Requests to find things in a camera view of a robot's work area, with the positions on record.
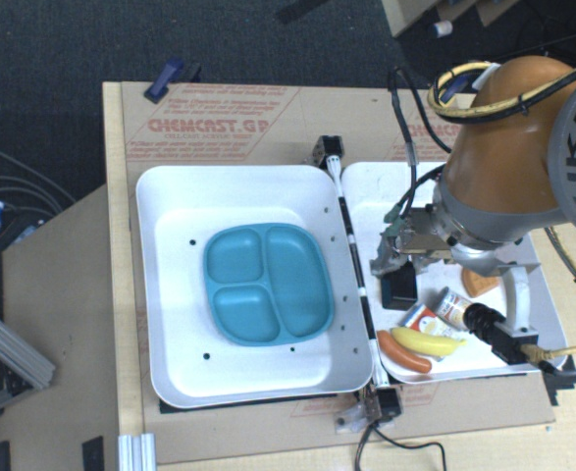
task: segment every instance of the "hot dog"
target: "hot dog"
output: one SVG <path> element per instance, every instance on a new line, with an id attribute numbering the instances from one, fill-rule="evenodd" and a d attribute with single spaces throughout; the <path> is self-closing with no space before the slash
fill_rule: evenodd
<path id="1" fill-rule="evenodd" d="M 394 363 L 408 370 L 418 373 L 429 373 L 432 370 L 432 362 L 410 352 L 401 346 L 386 330 L 377 332 L 379 349 Z"/>

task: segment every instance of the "dark floor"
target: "dark floor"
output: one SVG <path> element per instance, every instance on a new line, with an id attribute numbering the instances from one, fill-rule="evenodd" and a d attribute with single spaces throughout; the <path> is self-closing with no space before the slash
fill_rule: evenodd
<path id="1" fill-rule="evenodd" d="M 523 0 L 488 27 L 472 9 L 441 39 L 426 31 L 434 10 L 394 39 L 381 0 L 285 19 L 302 1 L 0 0 L 0 151 L 80 199 L 104 183 L 102 82 L 153 80 L 171 56 L 199 62 L 204 82 L 384 87 L 402 66 L 427 87 L 452 65 L 576 32 L 576 0 Z M 576 39 L 533 51 L 576 65 Z M 2 158 L 0 175 L 37 181 Z"/>

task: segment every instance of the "blue plate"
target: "blue plate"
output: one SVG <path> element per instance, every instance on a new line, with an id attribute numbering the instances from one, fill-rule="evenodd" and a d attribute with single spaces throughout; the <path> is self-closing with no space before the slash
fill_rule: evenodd
<path id="1" fill-rule="evenodd" d="M 272 223 L 221 231 L 207 243 L 203 264 L 214 321 L 236 343 L 309 340 L 333 321 L 325 259 L 300 227 Z"/>

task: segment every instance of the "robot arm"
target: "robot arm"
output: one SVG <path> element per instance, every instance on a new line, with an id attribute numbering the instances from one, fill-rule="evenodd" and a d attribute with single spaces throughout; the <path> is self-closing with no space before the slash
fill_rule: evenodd
<path id="1" fill-rule="evenodd" d="M 529 328 L 529 303 L 516 301 L 525 300 L 516 292 L 521 276 L 498 260 L 496 249 L 533 229 L 576 226 L 576 70 L 546 57 L 512 60 L 461 111 L 442 106 L 443 91 L 437 82 L 430 104 L 444 118 L 453 113 L 449 120 L 462 124 L 460 134 L 437 170 L 432 203 L 404 218 L 398 208 L 387 216 L 391 226 L 371 272 L 381 278 L 411 261 L 420 273 L 444 260 L 483 276 L 504 276 L 512 282 L 508 315 L 495 319 L 508 335 L 520 336 Z M 514 103 L 508 105 L 509 99 Z M 521 360 L 515 356 L 506 359 Z"/>

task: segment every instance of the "toy banana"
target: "toy banana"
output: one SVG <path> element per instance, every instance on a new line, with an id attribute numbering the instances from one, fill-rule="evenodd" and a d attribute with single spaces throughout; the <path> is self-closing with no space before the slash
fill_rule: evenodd
<path id="1" fill-rule="evenodd" d="M 458 347 L 466 343 L 466 340 L 438 337 L 405 327 L 392 328 L 390 333 L 406 349 L 429 356 L 449 356 Z"/>

